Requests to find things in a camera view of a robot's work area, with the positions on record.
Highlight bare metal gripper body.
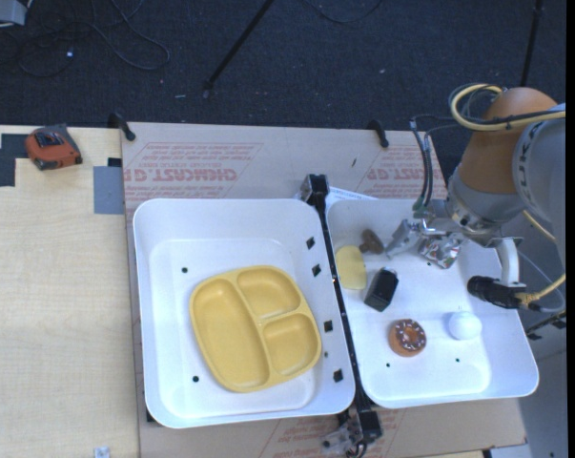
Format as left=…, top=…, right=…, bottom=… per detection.
left=413, top=198, right=489, bottom=246

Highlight brown biscuit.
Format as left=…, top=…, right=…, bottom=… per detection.
left=359, top=228, right=385, bottom=256

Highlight crumpled silver packet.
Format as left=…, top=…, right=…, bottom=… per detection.
left=417, top=234, right=463, bottom=270

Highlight black carton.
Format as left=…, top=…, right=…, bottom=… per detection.
left=362, top=266, right=400, bottom=313

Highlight pale yellow bread slice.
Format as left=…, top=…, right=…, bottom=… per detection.
left=334, top=244, right=368, bottom=291

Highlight white paper slip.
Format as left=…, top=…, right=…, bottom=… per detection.
left=328, top=185, right=380, bottom=203

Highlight thin black rod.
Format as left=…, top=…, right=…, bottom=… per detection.
left=310, top=193, right=375, bottom=417

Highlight white ball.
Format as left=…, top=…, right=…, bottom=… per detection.
left=447, top=309, right=483, bottom=342

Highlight brown doughnut with sprinkles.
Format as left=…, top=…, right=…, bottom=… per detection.
left=387, top=318, right=428, bottom=358

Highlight white plastic tray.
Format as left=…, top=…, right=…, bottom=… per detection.
left=132, top=198, right=357, bottom=430
left=325, top=198, right=541, bottom=410

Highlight brown cardboard board red print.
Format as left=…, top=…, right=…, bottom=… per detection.
left=119, top=121, right=529, bottom=458

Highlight yellow divided plate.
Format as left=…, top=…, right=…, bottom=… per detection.
left=188, top=264, right=323, bottom=394

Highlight orange tape measure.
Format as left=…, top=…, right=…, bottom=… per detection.
left=23, top=123, right=84, bottom=172

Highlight black cylinder on white bracket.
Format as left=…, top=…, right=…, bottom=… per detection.
left=466, top=236, right=529, bottom=310

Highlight black block with thin wires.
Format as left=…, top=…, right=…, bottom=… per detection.
left=321, top=406, right=384, bottom=458
left=300, top=173, right=331, bottom=207

